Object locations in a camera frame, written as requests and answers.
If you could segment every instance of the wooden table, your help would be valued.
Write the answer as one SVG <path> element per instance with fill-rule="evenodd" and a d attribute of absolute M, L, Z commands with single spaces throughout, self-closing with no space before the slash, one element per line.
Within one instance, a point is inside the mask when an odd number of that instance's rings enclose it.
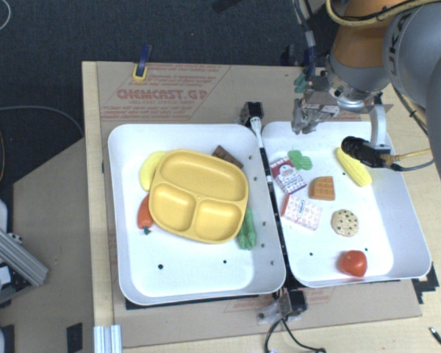
<path fill-rule="evenodd" d="M 230 69 L 251 73 L 265 72 L 274 75 L 275 68 L 232 66 Z M 101 172 L 103 151 L 101 143 L 101 122 L 98 96 L 98 67 L 95 62 L 82 64 L 85 103 L 85 130 L 87 150 L 87 175 L 90 211 L 90 239 L 93 276 L 93 307 L 95 325 L 109 326 L 115 323 L 112 304 L 110 256 L 108 252 L 107 217 L 104 177 Z M 282 89 L 275 83 L 275 77 L 268 77 L 265 90 Z M 284 91 L 287 105 L 286 115 L 292 117 L 293 100 Z M 384 102 L 394 104 L 387 114 L 387 131 L 396 153 L 424 149 L 428 141 L 409 118 L 408 113 L 391 89 L 386 89 Z M 303 329 L 297 332 L 300 342 L 310 346 L 324 346 L 327 352 L 441 352 L 441 346 L 431 336 L 429 327 L 441 335 L 441 184 L 432 165 L 419 171 L 404 174 L 410 196 L 426 237 L 427 244 L 439 280 L 435 292 L 424 293 L 421 305 L 422 316 L 366 324 L 352 324 L 338 327 Z M 233 338 L 172 343 L 161 346 L 145 346 L 125 349 L 125 352 L 262 352 L 265 336 L 246 335 Z M 286 332 L 276 332 L 270 339 L 270 349 L 278 352 L 299 352 L 300 349 Z"/>

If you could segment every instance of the table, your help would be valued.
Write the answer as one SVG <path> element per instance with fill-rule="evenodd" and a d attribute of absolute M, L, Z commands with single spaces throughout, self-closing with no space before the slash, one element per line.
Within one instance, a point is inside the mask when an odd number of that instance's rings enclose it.
<path fill-rule="evenodd" d="M 291 85 L 297 69 L 280 67 L 228 66 L 232 74 L 246 80 L 242 87 L 230 85 L 230 93 L 238 101 L 255 101 L 264 98 L 274 100 L 271 107 L 265 106 L 265 118 L 270 121 L 290 120 L 294 94 L 284 86 L 284 76 Z M 98 63 L 82 64 L 87 177 L 90 214 L 90 239 L 93 280 L 93 310 L 96 325 L 109 326 L 115 323 L 112 303 L 112 280 L 110 274 L 110 253 L 108 250 L 107 208 L 104 176 L 101 172 L 103 146 L 101 142 L 100 105 L 101 91 L 98 89 Z M 226 90 L 211 90 L 216 98 L 222 99 Z M 385 90 L 384 102 L 394 104 L 387 114 L 387 131 L 397 153 L 407 153 L 427 146 L 427 140 L 389 88 Z M 225 121 L 235 111 L 215 109 L 213 104 L 201 104 L 193 114 L 203 117 L 203 122 Z M 328 352 L 438 352 L 441 347 L 429 332 L 434 327 L 441 334 L 441 184 L 434 166 L 404 174 L 410 196 L 426 237 L 434 267 L 439 280 L 435 292 L 424 293 L 421 305 L 422 316 L 392 321 L 377 321 L 366 324 L 352 324 L 336 327 L 302 329 L 298 339 L 310 346 L 324 346 Z M 158 346 L 144 346 L 124 349 L 125 352 L 261 352 L 264 334 L 240 337 L 217 338 Z M 279 352 L 296 352 L 297 346 L 286 332 L 276 332 L 270 340 L 270 348 Z"/>

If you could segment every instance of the white cable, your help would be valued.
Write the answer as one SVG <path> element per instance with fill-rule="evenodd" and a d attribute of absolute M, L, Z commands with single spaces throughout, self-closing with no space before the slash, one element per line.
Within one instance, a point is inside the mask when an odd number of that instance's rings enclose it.
<path fill-rule="evenodd" d="M 0 31 L 1 31 L 3 28 L 5 28 L 6 25 L 8 25 L 8 22 L 10 21 L 10 18 L 11 18 L 11 16 L 12 16 L 12 8 L 11 8 L 10 4 L 8 4 L 8 1 L 7 1 L 7 0 L 0 0 L 0 1 L 3 2 L 3 3 L 7 6 L 7 9 L 8 9 L 8 16 L 7 16 L 7 19 L 6 19 L 5 22 L 0 26 Z"/>

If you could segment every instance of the white tray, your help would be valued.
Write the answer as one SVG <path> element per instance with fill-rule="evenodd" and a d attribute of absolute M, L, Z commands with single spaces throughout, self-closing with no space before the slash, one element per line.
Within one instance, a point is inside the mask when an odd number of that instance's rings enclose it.
<path fill-rule="evenodd" d="M 294 193 L 322 207 L 317 230 L 293 227 L 282 218 L 294 277 L 306 286 L 319 288 L 424 276 L 430 269 L 431 258 L 402 174 L 385 168 L 368 168 L 373 183 L 363 188 L 356 185 L 343 173 L 334 154 L 349 135 L 369 139 L 370 123 L 326 122 L 308 135 L 293 133 L 290 122 L 274 122 L 263 129 L 270 163 L 286 156 L 289 150 L 300 150 L 313 164 L 311 170 L 301 170 L 307 184 L 321 176 L 333 176 L 334 180 L 337 195 L 334 201 L 310 199 L 308 187 Z M 285 194 L 274 183 L 281 210 Z M 351 238 L 338 235 L 331 228 L 331 215 L 340 209 L 353 211 L 359 219 L 359 232 Z M 367 256 L 368 270 L 362 279 L 347 276 L 337 268 L 341 254 L 351 249 L 364 251 Z"/>
<path fill-rule="evenodd" d="M 257 230 L 251 251 L 236 240 L 200 243 L 157 226 L 145 235 L 136 215 L 146 192 L 138 172 L 154 151 L 190 149 L 211 154 L 218 145 L 243 163 L 248 206 Z M 141 305 L 273 293 L 286 270 L 257 140 L 238 124 L 124 124 L 108 140 L 115 206 L 119 282 Z"/>

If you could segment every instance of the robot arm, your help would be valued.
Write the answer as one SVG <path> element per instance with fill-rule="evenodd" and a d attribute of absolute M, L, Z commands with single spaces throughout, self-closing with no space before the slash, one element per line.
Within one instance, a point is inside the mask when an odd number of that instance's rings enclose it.
<path fill-rule="evenodd" d="M 363 163 L 382 167 L 390 150 L 383 147 L 387 107 L 379 97 L 392 83 L 404 103 L 426 115 L 420 126 L 441 177 L 441 0 L 349 0 L 344 16 L 332 0 L 326 6 L 340 28 L 326 71 L 312 76 L 295 101 L 294 132 L 313 131 L 339 113 L 334 108 L 370 113 L 370 141 L 358 139 L 358 149 L 348 139 L 346 147 Z"/>

